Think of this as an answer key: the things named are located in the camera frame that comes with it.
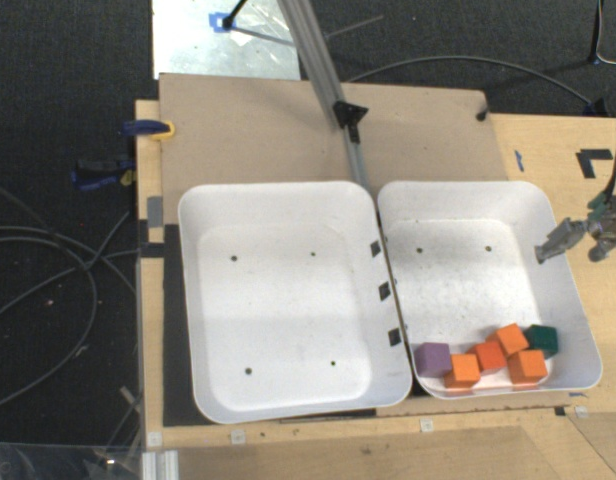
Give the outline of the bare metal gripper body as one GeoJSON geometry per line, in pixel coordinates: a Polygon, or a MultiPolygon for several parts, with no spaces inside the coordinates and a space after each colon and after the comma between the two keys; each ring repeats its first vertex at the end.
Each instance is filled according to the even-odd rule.
{"type": "Polygon", "coordinates": [[[606,212],[603,215],[587,215],[588,234],[595,240],[616,242],[616,212],[606,212]]]}

